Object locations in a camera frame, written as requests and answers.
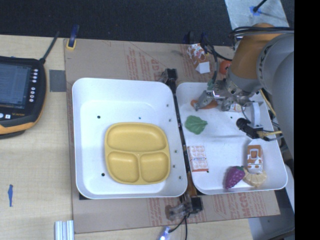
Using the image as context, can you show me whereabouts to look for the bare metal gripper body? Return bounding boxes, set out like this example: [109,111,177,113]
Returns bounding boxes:
[211,79,254,106]

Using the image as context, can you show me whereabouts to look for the orange carrot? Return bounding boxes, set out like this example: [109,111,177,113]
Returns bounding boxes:
[190,98,219,110]

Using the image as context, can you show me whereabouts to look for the small orange and white carton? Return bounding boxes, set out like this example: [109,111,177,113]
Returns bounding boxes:
[228,102,245,113]

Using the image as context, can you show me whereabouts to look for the orange round fruit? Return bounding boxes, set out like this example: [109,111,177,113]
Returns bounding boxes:
[218,59,233,75]

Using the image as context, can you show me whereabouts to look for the green lettuce leaf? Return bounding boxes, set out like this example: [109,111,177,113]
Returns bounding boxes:
[184,115,209,136]

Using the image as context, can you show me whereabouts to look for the white plastic tray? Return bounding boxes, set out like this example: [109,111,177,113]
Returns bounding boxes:
[175,81,289,196]
[71,77,189,200]

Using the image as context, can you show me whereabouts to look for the orange and white packet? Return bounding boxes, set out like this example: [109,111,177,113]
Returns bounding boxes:
[186,145,210,173]

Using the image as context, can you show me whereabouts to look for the purple grapes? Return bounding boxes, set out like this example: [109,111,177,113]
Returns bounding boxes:
[223,165,246,190]

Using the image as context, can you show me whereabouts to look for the pale yellow biscuit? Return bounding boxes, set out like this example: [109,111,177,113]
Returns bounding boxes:
[242,168,268,188]

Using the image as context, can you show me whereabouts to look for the yellow divided plate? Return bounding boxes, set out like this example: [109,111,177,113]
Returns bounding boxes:
[104,121,172,186]

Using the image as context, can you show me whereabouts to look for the brown cardboard board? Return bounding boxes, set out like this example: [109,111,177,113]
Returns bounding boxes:
[63,38,281,234]

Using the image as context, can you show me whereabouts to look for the black cylinder on white bracket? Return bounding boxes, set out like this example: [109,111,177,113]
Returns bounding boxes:
[235,101,265,140]

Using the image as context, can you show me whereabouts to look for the black block with wires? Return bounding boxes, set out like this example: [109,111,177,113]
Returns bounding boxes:
[159,68,179,85]
[165,195,204,221]

